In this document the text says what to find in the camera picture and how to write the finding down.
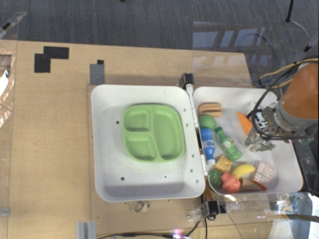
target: green plate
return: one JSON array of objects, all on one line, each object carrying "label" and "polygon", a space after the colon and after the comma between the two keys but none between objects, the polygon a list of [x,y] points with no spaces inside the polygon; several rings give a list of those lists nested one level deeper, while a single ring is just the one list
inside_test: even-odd
[{"label": "green plate", "polygon": [[166,162],[184,154],[183,127],[171,107],[131,106],[124,113],[122,129],[125,149],[136,161]]}]

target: yellow cube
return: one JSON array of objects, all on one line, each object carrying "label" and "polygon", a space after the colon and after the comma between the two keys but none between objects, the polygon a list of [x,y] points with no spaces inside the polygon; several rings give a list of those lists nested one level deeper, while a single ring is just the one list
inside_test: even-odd
[{"label": "yellow cube", "polygon": [[222,173],[226,173],[230,171],[232,164],[232,161],[230,161],[224,155],[221,155],[217,163],[214,165],[214,168]]}]

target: white wire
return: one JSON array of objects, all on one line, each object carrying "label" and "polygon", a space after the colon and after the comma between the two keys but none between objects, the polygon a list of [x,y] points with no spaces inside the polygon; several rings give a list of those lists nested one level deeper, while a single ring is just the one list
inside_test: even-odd
[{"label": "white wire", "polygon": [[305,29],[303,26],[301,26],[300,24],[298,24],[297,22],[295,22],[292,18],[290,18],[290,21],[291,21],[292,23],[296,24],[297,26],[301,27],[301,28],[304,30],[304,32],[306,33],[306,35],[308,36],[308,38],[309,38],[310,40],[312,39],[312,38],[310,37],[310,35],[308,34],[308,32],[306,31],[306,29]]}]

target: white tray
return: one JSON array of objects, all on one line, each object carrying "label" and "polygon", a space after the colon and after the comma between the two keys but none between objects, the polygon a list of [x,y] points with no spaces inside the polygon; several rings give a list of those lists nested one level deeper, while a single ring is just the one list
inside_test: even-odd
[{"label": "white tray", "polygon": [[[222,126],[228,136],[233,138],[243,154],[238,161],[233,163],[232,167],[241,163],[257,164],[258,161],[264,161],[275,168],[268,190],[255,193],[297,192],[303,186],[303,177],[291,143],[273,141],[273,144],[276,145],[275,149],[256,153],[251,152],[249,150],[251,146],[247,147],[244,143],[247,135],[238,119],[237,112],[246,114],[250,102],[256,103],[264,92],[263,89],[201,87],[195,90],[193,97],[197,108],[202,103],[217,102],[221,104],[223,115],[216,118],[216,123],[218,126]],[[261,108],[265,108],[276,99],[274,93],[269,93],[261,103]],[[214,157],[215,160],[218,160],[224,151],[219,147],[218,136],[214,134],[213,137],[215,141]]]},{"label": "white tray", "polygon": [[[99,85],[91,94],[95,183],[108,202],[195,198],[205,181],[189,97],[178,87]],[[124,149],[122,118],[136,104],[174,108],[181,119],[185,153],[165,163],[138,162]]]}]

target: gray carpet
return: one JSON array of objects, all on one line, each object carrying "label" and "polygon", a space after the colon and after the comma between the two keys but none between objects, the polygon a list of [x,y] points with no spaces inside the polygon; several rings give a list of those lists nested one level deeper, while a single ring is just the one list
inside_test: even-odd
[{"label": "gray carpet", "polygon": [[[244,52],[255,82],[304,56],[309,38],[292,22],[286,23],[290,0],[0,0],[0,25],[17,11],[26,11],[20,40],[104,44],[171,49],[224,50],[216,33],[244,31],[261,45],[236,44]],[[295,0],[292,19],[312,37],[318,31],[319,0]],[[312,144],[318,159],[318,136]]]}]

